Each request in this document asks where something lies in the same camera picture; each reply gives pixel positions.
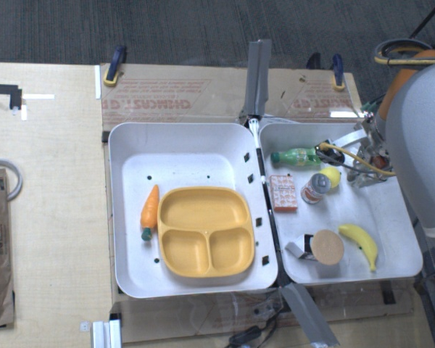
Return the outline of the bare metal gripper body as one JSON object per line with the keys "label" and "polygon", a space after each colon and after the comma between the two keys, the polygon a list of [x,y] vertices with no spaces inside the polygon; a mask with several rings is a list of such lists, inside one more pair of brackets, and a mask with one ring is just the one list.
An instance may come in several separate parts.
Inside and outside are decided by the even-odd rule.
{"label": "bare metal gripper body", "polygon": [[379,170],[389,169],[389,154],[385,147],[384,139],[376,125],[374,116],[367,116],[354,126],[360,132],[360,148],[358,155],[367,163]]}

